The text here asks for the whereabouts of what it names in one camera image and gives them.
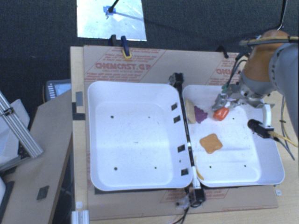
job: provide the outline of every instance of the dark floor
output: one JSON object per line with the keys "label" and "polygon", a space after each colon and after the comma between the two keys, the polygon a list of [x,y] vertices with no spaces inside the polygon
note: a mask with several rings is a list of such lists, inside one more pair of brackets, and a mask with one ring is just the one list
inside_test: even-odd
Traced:
{"label": "dark floor", "polygon": [[[142,0],[147,42],[132,47],[229,52],[277,27],[283,0]],[[288,0],[284,31],[298,36],[299,0]],[[0,90],[20,98],[31,117],[48,80],[70,78],[70,46],[107,45],[77,37],[76,0],[0,0]],[[68,188],[67,177],[64,188]],[[62,203],[70,203],[68,191]],[[61,208],[54,223],[67,215]]]}

